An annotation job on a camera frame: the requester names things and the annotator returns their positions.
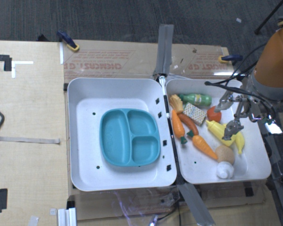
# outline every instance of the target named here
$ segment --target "teal plate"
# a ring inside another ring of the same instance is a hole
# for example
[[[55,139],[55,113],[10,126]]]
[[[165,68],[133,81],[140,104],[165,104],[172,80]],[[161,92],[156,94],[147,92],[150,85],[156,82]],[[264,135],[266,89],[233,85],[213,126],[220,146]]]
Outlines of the teal plate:
[[[156,121],[143,110],[109,110],[100,120],[100,146],[104,158],[115,166],[153,163],[160,154]]]

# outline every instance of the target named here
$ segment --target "empty white tray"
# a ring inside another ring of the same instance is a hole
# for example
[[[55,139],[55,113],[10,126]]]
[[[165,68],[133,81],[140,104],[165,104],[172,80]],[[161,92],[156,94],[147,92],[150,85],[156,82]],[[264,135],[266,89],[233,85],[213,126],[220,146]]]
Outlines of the empty white tray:
[[[161,86],[151,79],[78,78],[68,85],[71,179],[79,190],[169,186],[176,179],[174,152]],[[156,120],[160,155],[140,167],[119,167],[100,149],[100,120],[111,109],[149,112]]]
[[[208,107],[201,107],[203,111],[207,111],[210,107],[219,103],[220,97],[225,93],[224,89],[206,86],[204,82],[207,80],[193,80],[193,79],[173,79],[166,84],[166,92],[168,97],[173,94],[189,94],[199,93],[212,96],[212,104]],[[210,82],[217,82],[219,80],[208,80]],[[239,81],[230,81],[228,86],[241,86]],[[221,111],[221,124],[226,124],[233,120],[238,103],[234,103],[228,110]],[[242,154],[239,155],[235,143],[231,145],[235,154],[234,176],[231,179],[220,179],[216,175],[217,162],[208,156],[204,155],[192,144],[188,136],[188,143],[181,145],[180,141],[176,139],[176,147],[178,152],[178,159],[180,164],[180,171],[184,179],[192,184],[207,184],[218,182],[231,181],[248,181],[266,179],[271,173],[270,161],[263,143],[263,139],[257,123],[252,123],[248,118],[242,118],[241,124],[244,129],[241,131],[244,135],[245,146]],[[205,123],[197,126],[199,135],[201,135],[213,150],[221,145],[218,139],[213,136]]]

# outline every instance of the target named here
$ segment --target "robotic claw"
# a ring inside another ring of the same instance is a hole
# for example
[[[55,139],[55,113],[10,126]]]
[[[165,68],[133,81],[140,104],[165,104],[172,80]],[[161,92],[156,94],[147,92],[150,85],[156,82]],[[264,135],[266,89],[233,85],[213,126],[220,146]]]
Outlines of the robotic claw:
[[[248,117],[252,122],[263,120],[268,125],[275,122],[276,112],[272,102],[283,100],[283,21],[279,24],[280,28],[265,45],[259,60],[247,71],[241,88],[218,84],[226,92],[220,98],[215,112],[227,110],[233,103],[239,103],[234,119],[226,125],[224,140],[230,140],[232,135],[244,128],[240,118]],[[233,97],[234,92],[240,95]]]

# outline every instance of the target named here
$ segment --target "orange carrot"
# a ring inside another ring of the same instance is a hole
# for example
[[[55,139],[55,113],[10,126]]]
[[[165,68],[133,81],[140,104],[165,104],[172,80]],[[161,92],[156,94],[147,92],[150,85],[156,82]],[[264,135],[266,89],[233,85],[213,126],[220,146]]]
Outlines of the orange carrot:
[[[185,124],[191,131],[187,133],[188,136],[199,135],[198,129],[193,120],[184,113],[177,114],[183,124]]]
[[[173,125],[174,134],[178,139],[181,140],[181,144],[187,143],[187,139],[184,138],[185,131],[183,124],[181,123],[175,110],[172,110],[172,125]]]
[[[202,151],[204,154],[210,156],[211,158],[217,160],[218,156],[216,155],[216,153],[212,150],[212,148],[207,144],[207,142],[205,141],[205,139],[200,136],[200,135],[195,135],[192,137],[192,142],[193,145],[199,149],[200,151]]]

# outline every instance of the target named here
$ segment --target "red tomato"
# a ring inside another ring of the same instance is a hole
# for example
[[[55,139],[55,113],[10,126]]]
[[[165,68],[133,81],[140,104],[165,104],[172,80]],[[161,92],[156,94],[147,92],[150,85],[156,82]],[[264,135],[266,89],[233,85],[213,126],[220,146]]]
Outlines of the red tomato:
[[[221,112],[214,112],[216,106],[213,106],[208,109],[207,111],[207,117],[209,121],[216,121],[220,122],[221,120]]]

